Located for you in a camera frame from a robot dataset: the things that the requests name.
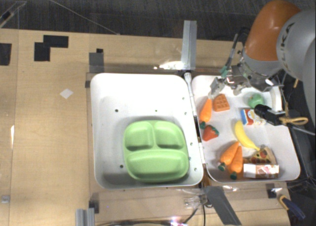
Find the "orange carrot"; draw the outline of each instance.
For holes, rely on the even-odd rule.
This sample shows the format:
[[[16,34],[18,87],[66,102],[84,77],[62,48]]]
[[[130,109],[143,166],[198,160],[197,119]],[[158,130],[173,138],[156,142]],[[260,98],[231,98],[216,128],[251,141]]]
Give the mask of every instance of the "orange carrot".
[[[231,164],[233,158],[238,149],[239,142],[233,143],[220,157],[221,164],[218,166],[218,169],[225,171],[227,165]]]
[[[204,122],[211,120],[212,116],[212,100],[207,98],[201,112],[199,113],[199,119]]]
[[[230,170],[232,171],[231,179],[235,180],[237,178],[237,173],[242,171],[243,167],[243,158],[242,158],[242,148],[239,146],[237,148],[236,154],[232,163],[230,164]]]

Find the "toy pizza slice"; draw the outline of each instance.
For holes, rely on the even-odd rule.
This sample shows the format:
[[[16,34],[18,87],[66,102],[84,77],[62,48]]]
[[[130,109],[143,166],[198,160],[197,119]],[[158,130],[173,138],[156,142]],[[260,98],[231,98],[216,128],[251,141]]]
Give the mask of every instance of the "toy pizza slice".
[[[253,154],[250,158],[250,162],[253,164],[277,164],[276,157],[274,156],[272,150],[268,147],[264,147]]]

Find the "wooden table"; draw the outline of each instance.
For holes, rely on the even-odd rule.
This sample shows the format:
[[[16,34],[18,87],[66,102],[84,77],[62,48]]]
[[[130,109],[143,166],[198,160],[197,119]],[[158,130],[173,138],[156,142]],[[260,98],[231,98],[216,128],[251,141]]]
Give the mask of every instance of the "wooden table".
[[[51,48],[50,62],[35,62],[34,43],[43,42],[43,35],[69,36],[69,47]],[[153,67],[180,60],[182,40],[1,29],[0,42],[12,43],[12,62],[8,67],[0,67],[2,95],[16,99],[15,107],[13,102],[10,103],[13,104],[10,109],[15,109],[14,113],[9,113],[11,119],[0,119],[6,130],[6,141],[10,136],[8,130],[12,123],[15,125],[13,154],[10,149],[6,154],[4,150],[0,151],[7,155],[9,162],[12,157],[11,174],[10,163],[0,165],[0,183],[7,184],[0,186],[0,194],[11,195],[9,204],[0,204],[0,224],[75,225],[76,209],[87,209],[90,199],[85,88],[89,52],[103,49],[105,63],[109,66]],[[231,42],[198,40],[197,67],[203,71],[223,66],[231,46]],[[73,92],[68,99],[60,95],[65,89]],[[0,107],[2,112],[8,109],[3,103]],[[278,186],[282,188],[280,193],[289,196],[285,183]],[[241,185],[238,188],[239,191],[230,191],[226,195],[244,226],[290,225],[287,212],[276,199],[268,199],[264,185],[258,184],[256,188]],[[118,220],[122,213],[132,215],[133,211],[143,209],[139,202],[126,198],[123,191],[115,195],[104,191],[114,220]],[[160,194],[159,190],[146,192],[150,192],[151,197]],[[118,211],[121,208],[115,204],[119,197],[125,197],[133,206],[130,211]],[[172,204],[176,201],[170,197],[165,202]],[[192,212],[182,211],[183,217]],[[213,226],[222,225],[214,209],[207,209],[206,213],[207,222]],[[148,217],[153,216],[143,214],[143,218]],[[96,220],[96,225],[100,225],[102,215],[96,215]],[[202,225],[202,221],[201,210],[198,210],[189,225]]]

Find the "light wood surface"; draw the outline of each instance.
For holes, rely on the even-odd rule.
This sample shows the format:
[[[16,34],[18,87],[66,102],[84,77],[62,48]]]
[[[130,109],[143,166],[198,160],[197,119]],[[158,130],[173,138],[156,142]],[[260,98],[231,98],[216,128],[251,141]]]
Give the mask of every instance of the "light wood surface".
[[[34,42],[42,42],[44,34],[69,36],[69,48],[51,48],[50,62],[34,62]],[[182,40],[1,29],[0,42],[4,36],[11,36],[14,45],[18,43],[19,54],[7,225],[75,225],[75,211],[87,209],[90,188],[93,189],[89,186],[89,130],[84,86],[89,52],[104,49],[108,65],[151,67],[180,60]],[[231,46],[231,42],[198,40],[197,67],[220,68]],[[60,95],[65,89],[73,91],[68,99]],[[280,185],[280,192],[288,195],[286,184]],[[134,199],[123,190],[101,189],[99,192],[100,205],[107,210],[96,215],[97,225],[119,219],[156,220],[169,216],[159,212],[165,211],[164,206],[173,207],[170,211],[178,211],[182,218],[192,212],[184,209],[183,200],[173,199],[183,198],[177,190],[172,191],[173,196],[168,190],[136,191],[142,192],[142,199]],[[264,186],[241,186],[239,191],[228,191],[226,195],[243,225],[290,225],[286,211],[276,199],[267,198]],[[150,211],[153,202],[157,207]],[[222,225],[214,209],[206,212],[209,224]],[[0,224],[6,223],[1,220],[8,215],[0,216]],[[198,210],[189,225],[202,225],[202,220],[201,210]]]

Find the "toy banana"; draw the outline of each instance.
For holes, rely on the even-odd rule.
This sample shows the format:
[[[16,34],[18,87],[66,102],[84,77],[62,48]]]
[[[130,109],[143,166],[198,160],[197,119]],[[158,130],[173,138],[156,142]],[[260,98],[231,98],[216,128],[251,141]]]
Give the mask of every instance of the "toy banana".
[[[251,141],[251,139],[246,135],[244,129],[243,129],[243,125],[242,125],[242,121],[237,121],[235,124],[235,135],[238,139],[238,141],[245,147],[247,148],[253,148],[256,149],[257,151],[260,150],[259,147],[257,147],[253,141]]]

